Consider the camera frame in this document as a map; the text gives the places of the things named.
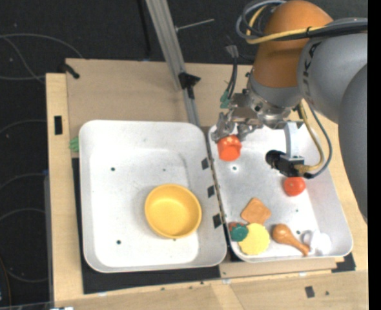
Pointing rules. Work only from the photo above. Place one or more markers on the white toy garlic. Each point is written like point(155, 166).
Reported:
point(321, 242)

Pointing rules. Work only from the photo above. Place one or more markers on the pale wooden board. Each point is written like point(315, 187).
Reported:
point(126, 92)

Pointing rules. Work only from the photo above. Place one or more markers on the red toy tomato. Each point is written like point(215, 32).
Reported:
point(294, 186)

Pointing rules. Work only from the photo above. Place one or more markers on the orange toy toast slice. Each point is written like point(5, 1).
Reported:
point(255, 212)

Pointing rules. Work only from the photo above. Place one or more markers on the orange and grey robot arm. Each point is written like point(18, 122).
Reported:
point(284, 53)

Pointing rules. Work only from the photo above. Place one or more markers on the brown toy chicken drumstick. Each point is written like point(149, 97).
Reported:
point(284, 234)

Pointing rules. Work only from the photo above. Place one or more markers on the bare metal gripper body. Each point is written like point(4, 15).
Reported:
point(247, 108)

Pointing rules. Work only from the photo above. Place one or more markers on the yellow scalloped toy disc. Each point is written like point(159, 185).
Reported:
point(254, 239)

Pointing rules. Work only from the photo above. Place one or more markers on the black cylinder on white bracket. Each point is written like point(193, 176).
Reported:
point(289, 165)

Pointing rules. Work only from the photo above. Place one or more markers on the white plastic tray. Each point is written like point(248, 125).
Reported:
point(261, 182)
point(129, 160)

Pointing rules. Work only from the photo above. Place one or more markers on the yellow bowl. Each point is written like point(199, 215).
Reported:
point(172, 210)

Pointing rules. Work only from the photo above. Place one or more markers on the orange toy can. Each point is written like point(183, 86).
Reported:
point(229, 148)

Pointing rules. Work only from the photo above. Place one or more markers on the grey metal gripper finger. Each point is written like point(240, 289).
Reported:
point(220, 128)
point(244, 130)

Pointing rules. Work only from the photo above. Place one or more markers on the green and red toy strawberry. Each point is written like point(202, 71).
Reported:
point(238, 232)

